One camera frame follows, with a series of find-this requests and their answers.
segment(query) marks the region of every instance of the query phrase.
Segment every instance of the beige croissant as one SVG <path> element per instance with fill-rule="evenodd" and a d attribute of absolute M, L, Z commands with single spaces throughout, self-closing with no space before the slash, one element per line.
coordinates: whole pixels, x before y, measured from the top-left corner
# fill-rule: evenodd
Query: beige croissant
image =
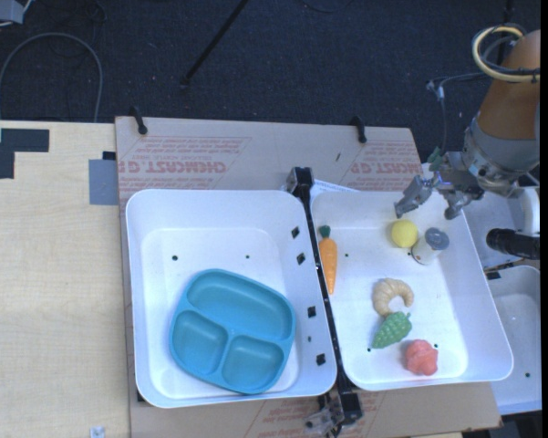
<path fill-rule="evenodd" d="M 407 283 L 399 279 L 386 277 L 383 281 L 375 284 L 373 288 L 373 308 L 383 317 L 393 313 L 389 308 L 389 302 L 392 298 L 400 296 L 406 307 L 411 307 L 413 303 L 413 290 Z"/>

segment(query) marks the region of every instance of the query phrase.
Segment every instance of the yellow cable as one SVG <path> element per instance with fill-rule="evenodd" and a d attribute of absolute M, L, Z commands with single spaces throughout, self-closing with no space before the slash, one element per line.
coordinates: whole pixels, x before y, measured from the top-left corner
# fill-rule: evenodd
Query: yellow cable
<path fill-rule="evenodd" d="M 480 45 L 482 40 L 488 36 L 489 34 L 497 33 L 497 32 L 508 32 L 515 34 L 517 37 L 522 37 L 523 33 L 519 29 L 513 26 L 494 26 L 489 27 L 488 29 L 485 29 L 481 31 L 475 38 L 474 42 L 472 42 L 472 57 L 474 58 L 474 61 L 476 62 L 476 65 L 480 67 L 480 69 L 489 75 L 492 78 L 500 79 L 502 81 L 509 81 L 512 83 L 524 83 L 524 82 L 533 82 L 533 81 L 541 81 L 541 74 L 535 74 L 535 75 L 509 75 L 506 73 L 500 73 L 498 71 L 495 71 L 491 68 L 489 68 L 481 59 L 480 55 Z"/>

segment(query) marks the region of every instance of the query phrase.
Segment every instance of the toy food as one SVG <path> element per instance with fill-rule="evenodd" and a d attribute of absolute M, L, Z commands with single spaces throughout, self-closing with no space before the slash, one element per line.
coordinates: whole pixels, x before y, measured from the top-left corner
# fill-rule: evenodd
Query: toy food
<path fill-rule="evenodd" d="M 397 296 L 403 298 L 406 307 L 411 307 L 413 303 L 411 287 L 402 280 L 386 277 L 373 288 L 373 308 L 379 315 L 386 317 L 393 313 L 393 310 L 389 308 L 389 302 Z"/>
<path fill-rule="evenodd" d="M 438 371 L 438 351 L 424 339 L 413 340 L 405 351 L 406 368 L 418 375 Z"/>
<path fill-rule="evenodd" d="M 391 226 L 391 239 L 401 248 L 410 248 L 418 241 L 418 228 L 408 219 L 399 219 Z"/>
<path fill-rule="evenodd" d="M 373 349 L 383 349 L 384 347 L 400 342 L 411 331 L 411 321 L 409 313 L 406 315 L 402 311 L 397 311 L 388 315 L 373 338 L 371 347 Z"/>
<path fill-rule="evenodd" d="M 321 225 L 318 231 L 320 232 L 320 235 L 322 235 L 322 240 L 318 243 L 322 270 L 325 274 L 328 293 L 332 295 L 335 291 L 338 249 L 336 247 L 336 242 L 330 238 L 330 227 L 328 225 Z"/>

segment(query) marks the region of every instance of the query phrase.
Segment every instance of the black clip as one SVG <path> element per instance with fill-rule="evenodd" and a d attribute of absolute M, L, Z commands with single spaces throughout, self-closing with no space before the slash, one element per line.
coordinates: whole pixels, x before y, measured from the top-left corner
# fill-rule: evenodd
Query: black clip
<path fill-rule="evenodd" d="M 136 119 L 136 122 L 138 123 L 138 133 L 140 135 L 145 135 L 148 133 L 148 127 L 144 125 L 144 120 L 140 115 L 140 110 L 136 106 L 131 106 L 129 108 L 129 115 Z"/>
<path fill-rule="evenodd" d="M 357 127 L 358 142 L 365 144 L 367 142 L 367 137 L 365 136 L 365 124 L 361 118 L 358 115 L 355 115 L 348 124 Z"/>

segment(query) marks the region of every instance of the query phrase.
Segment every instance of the yellow ball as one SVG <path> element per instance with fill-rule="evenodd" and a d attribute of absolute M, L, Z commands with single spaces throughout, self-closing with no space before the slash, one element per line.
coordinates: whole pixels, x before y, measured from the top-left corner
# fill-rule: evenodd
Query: yellow ball
<path fill-rule="evenodd" d="M 391 238 L 395 245 L 410 248 L 418 241 L 418 228 L 408 219 L 400 219 L 391 227 Z"/>

